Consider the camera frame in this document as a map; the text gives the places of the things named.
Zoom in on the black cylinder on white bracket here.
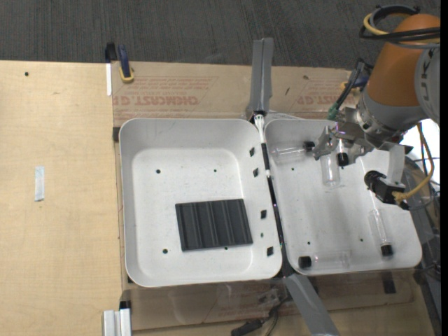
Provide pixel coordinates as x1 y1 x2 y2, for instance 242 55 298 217
363 145 407 205

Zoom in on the white plastic tray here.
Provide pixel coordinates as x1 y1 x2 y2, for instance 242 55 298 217
263 118 424 277
118 117 284 288

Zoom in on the brown cardboard board red print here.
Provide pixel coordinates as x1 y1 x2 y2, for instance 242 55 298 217
111 60 425 331

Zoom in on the thin black and white rod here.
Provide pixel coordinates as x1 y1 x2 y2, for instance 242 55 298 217
254 113 290 263

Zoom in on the black ribbed rectangular panel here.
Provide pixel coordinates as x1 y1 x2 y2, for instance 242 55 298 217
174 198 254 252

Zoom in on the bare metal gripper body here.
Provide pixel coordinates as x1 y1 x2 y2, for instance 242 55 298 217
331 105 383 151

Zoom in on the clear plastic bottle black cap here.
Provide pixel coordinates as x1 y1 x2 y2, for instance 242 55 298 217
367 209 395 258
320 151 350 188
270 140 316 162
297 250 352 270

